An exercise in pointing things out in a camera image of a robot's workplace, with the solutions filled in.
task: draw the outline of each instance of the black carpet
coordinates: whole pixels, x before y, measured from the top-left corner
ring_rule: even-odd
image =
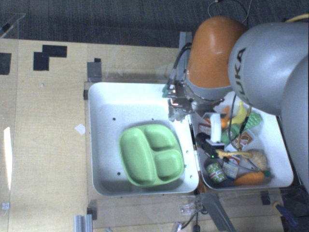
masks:
[[[0,0],[0,13],[26,13],[22,39],[177,47],[179,32],[195,32],[214,0]],[[250,0],[238,0],[247,9]],[[308,12],[309,0],[254,0],[248,26]],[[210,13],[242,21],[237,2]]]

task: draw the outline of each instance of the green divided dish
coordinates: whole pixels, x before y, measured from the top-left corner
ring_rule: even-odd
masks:
[[[119,138],[119,152],[129,181],[138,187],[167,184],[184,171],[179,143],[174,133],[163,125],[125,130]]]

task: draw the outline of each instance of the wooden table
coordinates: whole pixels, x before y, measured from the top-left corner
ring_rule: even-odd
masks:
[[[15,42],[3,41],[6,46]],[[67,46],[67,57],[50,58],[49,71],[33,71],[33,53],[41,52],[43,44]],[[12,52],[13,56],[18,54],[18,72],[8,231],[71,232],[74,216],[85,215],[88,206],[86,139],[75,129],[85,125],[87,62],[101,58],[103,78],[131,74],[161,78],[173,65],[178,50],[28,40],[20,40],[17,46]],[[261,205],[251,195],[244,195],[242,203],[233,204],[233,200],[223,197],[223,205],[227,205],[226,212],[237,231],[283,231],[281,219],[270,205]],[[141,220],[132,226],[121,223],[111,229],[170,232],[177,220],[173,216],[168,220],[161,224]],[[202,232],[217,231],[209,215],[200,215],[199,220]]]

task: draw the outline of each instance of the metal bracket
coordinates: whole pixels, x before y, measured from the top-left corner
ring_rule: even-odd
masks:
[[[74,232],[92,232],[92,215],[75,216]]]

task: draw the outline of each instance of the dark floor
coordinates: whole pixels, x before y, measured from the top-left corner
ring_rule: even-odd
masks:
[[[195,32],[214,0],[0,0],[1,13],[25,13],[20,38],[33,40],[178,47],[179,32]],[[223,0],[210,13],[242,21],[250,0]],[[280,22],[309,11],[309,0],[253,0],[248,27]],[[282,190],[296,216],[286,231],[309,231],[309,196],[297,182]]]

